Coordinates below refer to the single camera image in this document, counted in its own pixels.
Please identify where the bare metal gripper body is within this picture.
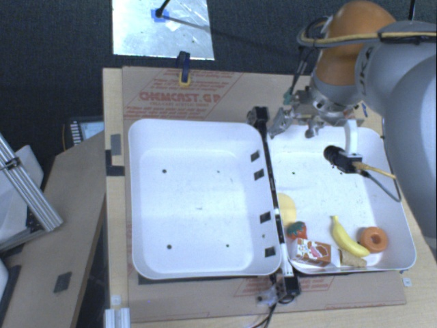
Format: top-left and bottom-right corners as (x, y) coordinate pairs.
(290, 87), (356, 126)

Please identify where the yellow banana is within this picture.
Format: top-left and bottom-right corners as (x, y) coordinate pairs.
(328, 215), (371, 258)

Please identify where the brown and white carton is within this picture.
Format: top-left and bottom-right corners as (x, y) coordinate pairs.
(290, 237), (333, 268)

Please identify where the red strawberry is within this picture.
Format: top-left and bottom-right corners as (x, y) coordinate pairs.
(285, 221), (308, 241)

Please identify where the pale yellow rounded toy food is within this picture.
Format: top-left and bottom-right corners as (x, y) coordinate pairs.
(277, 193), (298, 229)

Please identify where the thin black and white rod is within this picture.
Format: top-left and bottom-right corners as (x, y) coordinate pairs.
(258, 123), (292, 277)

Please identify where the white plastic tray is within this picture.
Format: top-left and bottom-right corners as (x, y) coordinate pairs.
(128, 118), (283, 280)
(267, 123), (418, 275)

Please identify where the black cylinder on white bracket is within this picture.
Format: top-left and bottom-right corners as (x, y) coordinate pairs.
(323, 119), (365, 175)

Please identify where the black block with thin wires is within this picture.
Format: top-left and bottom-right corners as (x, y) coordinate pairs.
(246, 106), (271, 128)
(272, 274), (302, 304)

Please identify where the orange doughnut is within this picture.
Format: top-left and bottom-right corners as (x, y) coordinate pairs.
(358, 226), (389, 253)

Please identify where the brown cardboard board, red print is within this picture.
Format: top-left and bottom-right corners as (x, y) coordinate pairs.
(121, 66), (408, 323)

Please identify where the beige toy cone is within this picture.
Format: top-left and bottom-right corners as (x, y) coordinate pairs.
(337, 249), (368, 269)

